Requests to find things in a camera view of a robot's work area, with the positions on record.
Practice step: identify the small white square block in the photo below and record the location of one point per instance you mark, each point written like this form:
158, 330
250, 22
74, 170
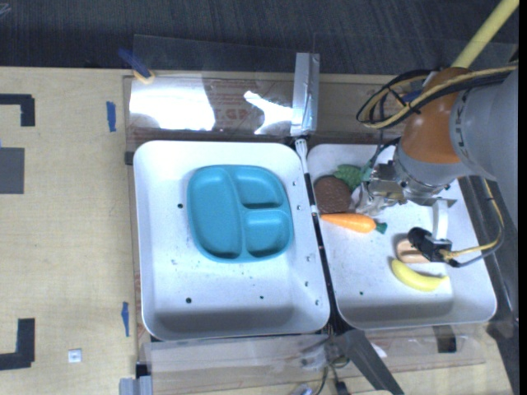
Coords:
74, 355

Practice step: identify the black cylinder on white bracket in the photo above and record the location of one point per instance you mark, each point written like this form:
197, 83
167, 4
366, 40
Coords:
428, 245

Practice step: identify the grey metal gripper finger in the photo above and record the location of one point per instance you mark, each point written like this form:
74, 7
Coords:
363, 204
383, 206

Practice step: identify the beige sausage bread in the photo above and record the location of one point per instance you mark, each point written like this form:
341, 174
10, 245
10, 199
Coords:
405, 255

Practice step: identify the yellow banana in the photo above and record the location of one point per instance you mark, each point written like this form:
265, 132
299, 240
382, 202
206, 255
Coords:
411, 279

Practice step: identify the orange carrot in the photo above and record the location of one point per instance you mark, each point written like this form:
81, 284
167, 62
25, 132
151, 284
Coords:
350, 222

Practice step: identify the blue divided plate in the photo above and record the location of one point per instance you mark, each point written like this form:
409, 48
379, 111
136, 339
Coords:
214, 208

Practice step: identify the green toy vegetable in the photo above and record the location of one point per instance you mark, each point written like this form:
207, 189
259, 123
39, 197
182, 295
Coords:
348, 174

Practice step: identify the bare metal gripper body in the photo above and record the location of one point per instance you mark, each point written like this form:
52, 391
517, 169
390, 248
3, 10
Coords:
387, 183

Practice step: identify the white plastic tray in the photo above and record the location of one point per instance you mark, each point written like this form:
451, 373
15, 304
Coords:
370, 270
230, 294

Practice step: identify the brown biscuit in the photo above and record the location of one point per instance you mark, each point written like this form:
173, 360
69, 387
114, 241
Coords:
331, 196

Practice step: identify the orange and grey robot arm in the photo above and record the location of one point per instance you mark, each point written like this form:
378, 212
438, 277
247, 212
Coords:
432, 138

